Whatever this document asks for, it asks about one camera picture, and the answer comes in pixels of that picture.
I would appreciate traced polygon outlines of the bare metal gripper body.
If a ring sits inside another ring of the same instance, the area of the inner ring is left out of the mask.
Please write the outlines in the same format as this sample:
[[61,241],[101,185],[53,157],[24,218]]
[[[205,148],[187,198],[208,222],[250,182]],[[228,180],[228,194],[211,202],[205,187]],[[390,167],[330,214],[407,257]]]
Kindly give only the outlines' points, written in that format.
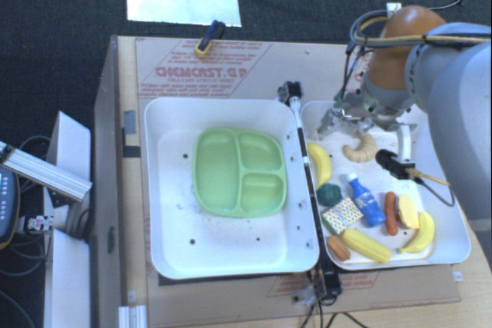
[[405,90],[367,90],[339,91],[334,96],[335,107],[351,120],[370,120],[384,131],[396,131],[400,123],[397,119],[414,104]]

